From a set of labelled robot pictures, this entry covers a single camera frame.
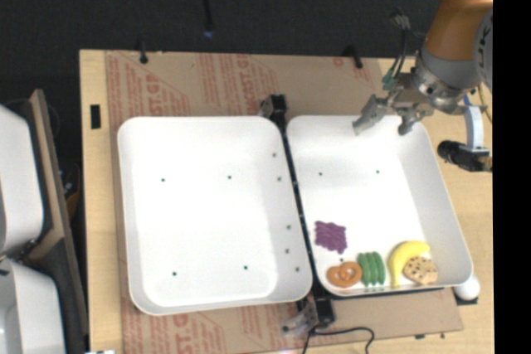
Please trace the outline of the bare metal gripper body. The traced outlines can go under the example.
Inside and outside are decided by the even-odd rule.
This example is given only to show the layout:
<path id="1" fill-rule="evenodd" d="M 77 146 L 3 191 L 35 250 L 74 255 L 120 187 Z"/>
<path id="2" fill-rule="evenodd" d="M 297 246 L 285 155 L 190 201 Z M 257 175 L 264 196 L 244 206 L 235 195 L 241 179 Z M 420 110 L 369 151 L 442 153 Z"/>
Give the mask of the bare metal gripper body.
<path id="1" fill-rule="evenodd" d="M 465 112 L 460 103 L 465 94 L 465 90 L 445 84 L 429 71 L 401 73 L 390 92 L 394 109 L 436 109 L 448 115 Z"/>

